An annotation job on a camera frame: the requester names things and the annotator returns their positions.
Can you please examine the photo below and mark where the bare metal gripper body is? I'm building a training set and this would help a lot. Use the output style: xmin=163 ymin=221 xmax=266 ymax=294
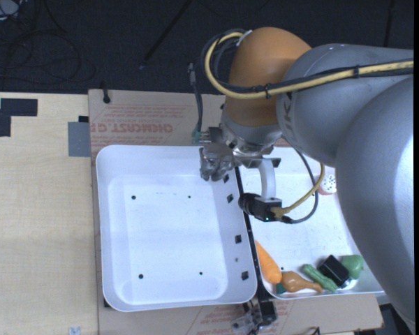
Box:
xmin=198 ymin=126 xmax=276 ymax=168

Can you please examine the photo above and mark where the thin black rod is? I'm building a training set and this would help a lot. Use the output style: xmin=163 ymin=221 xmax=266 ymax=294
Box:
xmin=233 ymin=165 xmax=268 ymax=304

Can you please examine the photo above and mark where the white plastic tray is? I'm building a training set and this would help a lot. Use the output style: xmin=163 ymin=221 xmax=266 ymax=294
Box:
xmin=234 ymin=146 xmax=385 ymax=300
xmin=95 ymin=144 xmax=259 ymax=313

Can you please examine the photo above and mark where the brown cardboard board red print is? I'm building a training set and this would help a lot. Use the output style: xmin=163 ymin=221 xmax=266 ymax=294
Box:
xmin=87 ymin=88 xmax=385 ymax=335

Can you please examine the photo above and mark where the orange carrot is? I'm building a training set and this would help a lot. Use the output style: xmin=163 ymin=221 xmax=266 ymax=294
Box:
xmin=253 ymin=239 xmax=288 ymax=295

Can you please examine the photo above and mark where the pink doughnut with sprinkles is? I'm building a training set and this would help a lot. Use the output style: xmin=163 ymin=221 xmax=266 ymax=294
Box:
xmin=317 ymin=173 xmax=338 ymax=196

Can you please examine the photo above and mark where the tan toy drumstick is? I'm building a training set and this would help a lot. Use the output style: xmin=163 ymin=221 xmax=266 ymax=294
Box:
xmin=281 ymin=270 xmax=324 ymax=295

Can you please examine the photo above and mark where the green toy bean pod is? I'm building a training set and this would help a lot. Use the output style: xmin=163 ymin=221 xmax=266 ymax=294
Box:
xmin=301 ymin=263 xmax=339 ymax=293

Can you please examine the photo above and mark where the black rectangular box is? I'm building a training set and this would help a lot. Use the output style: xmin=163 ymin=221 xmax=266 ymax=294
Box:
xmin=316 ymin=254 xmax=351 ymax=288

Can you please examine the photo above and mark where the green toy pepper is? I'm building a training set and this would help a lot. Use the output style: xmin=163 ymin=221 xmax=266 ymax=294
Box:
xmin=341 ymin=254 xmax=365 ymax=280

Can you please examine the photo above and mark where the black cylinder on white bracket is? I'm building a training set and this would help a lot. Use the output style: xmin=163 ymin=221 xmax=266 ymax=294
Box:
xmin=237 ymin=155 xmax=284 ymax=223

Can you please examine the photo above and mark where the black block with thin wires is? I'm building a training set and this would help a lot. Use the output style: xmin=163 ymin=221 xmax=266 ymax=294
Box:
xmin=257 ymin=299 xmax=279 ymax=327

